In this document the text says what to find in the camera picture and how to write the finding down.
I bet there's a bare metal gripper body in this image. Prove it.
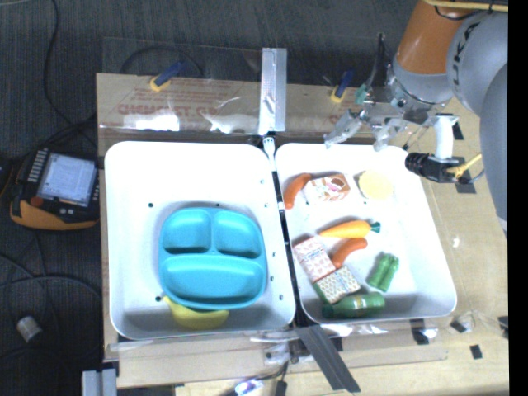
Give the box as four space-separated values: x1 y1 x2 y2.
359 76 441 134

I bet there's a yellow round biscuit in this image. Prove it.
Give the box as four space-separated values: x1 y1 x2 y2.
357 169 395 201

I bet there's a brown and white carton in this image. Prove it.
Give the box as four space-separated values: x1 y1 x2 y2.
304 172 352 204

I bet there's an orange sausage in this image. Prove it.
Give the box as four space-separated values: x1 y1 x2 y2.
283 172 314 210
330 237 369 270

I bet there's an orange carrot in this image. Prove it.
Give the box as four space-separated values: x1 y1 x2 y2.
318 219 382 240

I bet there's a white plastic tray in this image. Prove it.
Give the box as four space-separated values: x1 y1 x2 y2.
103 139 297 342
274 142 459 326

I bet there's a pink patterned carton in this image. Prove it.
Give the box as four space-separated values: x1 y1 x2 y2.
291 235 337 285

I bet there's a green asparagus bundle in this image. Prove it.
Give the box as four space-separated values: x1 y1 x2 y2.
367 252 401 294

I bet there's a small beige patterned carton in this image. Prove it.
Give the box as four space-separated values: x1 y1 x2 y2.
315 266 362 305

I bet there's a green bottle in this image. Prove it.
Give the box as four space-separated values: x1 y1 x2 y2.
321 290 386 320

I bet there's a blue divided plate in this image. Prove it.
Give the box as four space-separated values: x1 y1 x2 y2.
158 207 269 311

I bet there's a yellow banana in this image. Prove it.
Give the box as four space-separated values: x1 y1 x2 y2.
162 295 231 332

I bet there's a brown cardboard board red print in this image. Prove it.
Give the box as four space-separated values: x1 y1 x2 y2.
95 72 509 389

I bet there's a small grey metal can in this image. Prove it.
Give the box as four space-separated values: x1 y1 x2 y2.
16 314 43 343

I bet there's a black cylinder on white bracket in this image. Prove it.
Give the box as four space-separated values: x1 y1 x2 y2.
404 113 464 183

